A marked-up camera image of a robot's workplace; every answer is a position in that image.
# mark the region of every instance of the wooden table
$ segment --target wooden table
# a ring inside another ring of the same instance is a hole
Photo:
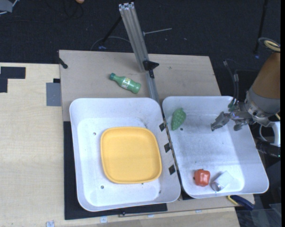
[[[60,57],[68,69],[58,64],[0,63],[0,68],[26,68],[25,79],[8,79],[8,92],[0,93],[0,226],[44,227],[49,221],[56,227],[240,226],[226,197],[179,198],[167,204],[167,212],[107,216],[107,223],[100,217],[65,220],[63,121],[69,118],[69,103],[82,96],[127,97],[129,91],[103,78],[111,72],[130,73],[142,81],[142,74],[132,53],[60,51]],[[149,57],[160,64],[155,69],[160,100],[172,95],[220,95],[208,57]],[[69,81],[76,77],[84,79]],[[62,106],[47,106],[46,83],[59,78]],[[145,86],[137,96],[148,96]],[[252,194],[244,197],[254,202]]]

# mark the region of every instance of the black bracket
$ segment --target black bracket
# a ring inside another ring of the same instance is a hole
[[[142,63],[143,63],[144,69],[149,71],[150,77],[155,78],[153,69],[155,69],[157,66],[159,66],[159,63],[147,61],[147,60],[143,61]]]

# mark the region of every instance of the light wood surface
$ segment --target light wood surface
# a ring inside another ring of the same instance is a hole
[[[123,55],[125,57],[115,55],[112,61],[118,61],[122,65],[124,58],[129,60],[133,57],[133,54]],[[151,60],[161,60],[161,63],[167,65],[170,63],[171,66],[173,62],[164,61],[165,58],[162,55],[158,57],[150,55]],[[182,58],[186,59],[178,56],[174,60],[179,62]],[[199,73],[204,73],[204,78],[208,77],[206,79],[209,83],[206,87],[208,95],[219,93],[216,79],[212,82],[213,78],[210,76],[214,74],[209,59],[195,57],[193,61],[199,59],[207,61],[204,63],[207,66],[202,68],[196,63],[195,67],[199,67]],[[104,224],[100,223],[100,217],[64,220],[62,107],[46,105],[46,83],[53,82],[53,78],[60,78],[61,66],[0,63],[1,66],[26,67],[26,79],[9,79],[8,92],[0,93],[0,226],[44,227],[46,222],[51,220],[54,220],[55,226],[66,227],[213,226],[214,224],[225,227],[240,226],[233,204],[224,197],[187,201],[179,199],[174,203],[168,203],[168,212],[150,216],[147,214],[108,216],[108,223]],[[158,92],[161,87],[168,84],[166,77],[163,75],[161,79],[160,77],[158,75],[156,81]],[[200,85],[207,85],[205,79],[199,78],[199,80]],[[244,197],[253,202],[252,195]]]

